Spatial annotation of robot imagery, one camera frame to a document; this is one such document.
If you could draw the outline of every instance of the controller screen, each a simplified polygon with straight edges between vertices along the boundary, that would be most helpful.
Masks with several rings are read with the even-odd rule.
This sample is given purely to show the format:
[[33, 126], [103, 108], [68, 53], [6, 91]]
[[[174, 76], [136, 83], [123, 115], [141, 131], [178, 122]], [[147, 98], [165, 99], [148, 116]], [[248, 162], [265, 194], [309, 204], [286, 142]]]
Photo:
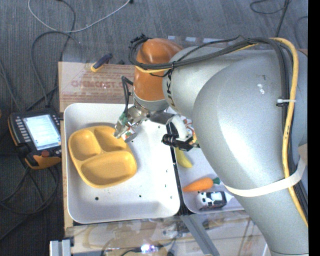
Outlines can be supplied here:
[[61, 136], [49, 114], [22, 119], [37, 150], [61, 145]]

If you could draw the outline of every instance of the toy carrot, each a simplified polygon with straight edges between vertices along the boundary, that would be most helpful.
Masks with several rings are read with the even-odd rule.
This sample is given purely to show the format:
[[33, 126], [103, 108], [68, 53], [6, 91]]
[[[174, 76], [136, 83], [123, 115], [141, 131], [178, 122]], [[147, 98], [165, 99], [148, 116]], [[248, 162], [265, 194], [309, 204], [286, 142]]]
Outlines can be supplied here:
[[182, 188], [183, 192], [193, 192], [193, 191], [203, 191], [212, 188], [214, 184], [220, 184], [220, 179], [217, 177], [215, 179], [204, 177], [198, 179], [189, 185]]

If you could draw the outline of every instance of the dark floor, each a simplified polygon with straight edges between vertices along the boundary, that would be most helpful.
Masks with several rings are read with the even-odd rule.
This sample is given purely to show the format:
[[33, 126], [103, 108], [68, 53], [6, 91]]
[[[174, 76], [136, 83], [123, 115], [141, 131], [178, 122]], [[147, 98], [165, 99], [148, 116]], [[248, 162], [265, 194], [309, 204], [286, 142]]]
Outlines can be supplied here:
[[[76, 17], [73, 30], [79, 30], [124, 3], [125, 0], [29, 2], [39, 18], [59, 31], [72, 30], [72, 9]], [[283, 22], [279, 26], [283, 13]], [[33, 103], [43, 97], [40, 83], [47, 93], [57, 85], [57, 62], [61, 57], [68, 61], [93, 62], [109, 52], [113, 54], [111, 64], [120, 60], [130, 64], [128, 46], [141, 33], [153, 38], [278, 36], [288, 39], [297, 48], [307, 49], [308, 13], [308, 0], [266, 0], [257, 3], [252, 0], [134, 0], [92, 27], [72, 33], [75, 41], [80, 42], [81, 55], [73, 39], [65, 47], [66, 34], [47, 33], [52, 30], [32, 16], [27, 0], [3, 0], [0, 3], [0, 62], [3, 66], [0, 66], [1, 202], [14, 191], [24, 174], [24, 167], [15, 155], [15, 147], [8, 133], [8, 116], [18, 110], [37, 110], [45, 106], [43, 99], [35, 105]], [[33, 62], [40, 81], [32, 67]], [[50, 98], [50, 106], [59, 110], [58, 90]], [[61, 165], [57, 165], [52, 172], [31, 171], [19, 192], [5, 201], [6, 206], [14, 209], [0, 207], [0, 255], [49, 255], [49, 241], [64, 237], [61, 169]], [[60, 181], [56, 192], [55, 180]], [[44, 205], [47, 207], [42, 210], [41, 204], [46, 201]], [[31, 213], [37, 209], [40, 209], [38, 213], [29, 215], [13, 212]]]

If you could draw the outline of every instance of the yellow plate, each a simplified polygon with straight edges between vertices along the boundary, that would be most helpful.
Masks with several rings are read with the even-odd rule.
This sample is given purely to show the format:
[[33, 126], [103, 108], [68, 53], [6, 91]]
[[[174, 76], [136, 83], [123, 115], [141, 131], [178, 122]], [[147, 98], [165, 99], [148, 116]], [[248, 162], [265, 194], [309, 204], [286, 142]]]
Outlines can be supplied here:
[[106, 188], [130, 179], [137, 172], [136, 159], [115, 129], [100, 125], [77, 130], [68, 140], [70, 157], [85, 183]]

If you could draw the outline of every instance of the banana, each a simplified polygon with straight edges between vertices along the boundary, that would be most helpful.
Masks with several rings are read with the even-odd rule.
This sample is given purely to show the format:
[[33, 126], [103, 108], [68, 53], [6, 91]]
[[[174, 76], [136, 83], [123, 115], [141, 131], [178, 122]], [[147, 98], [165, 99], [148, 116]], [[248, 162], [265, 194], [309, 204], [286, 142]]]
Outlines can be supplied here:
[[191, 168], [193, 166], [193, 164], [186, 157], [185, 153], [182, 150], [175, 147], [174, 152], [175, 152], [176, 161], [179, 165], [181, 165], [184, 168]]

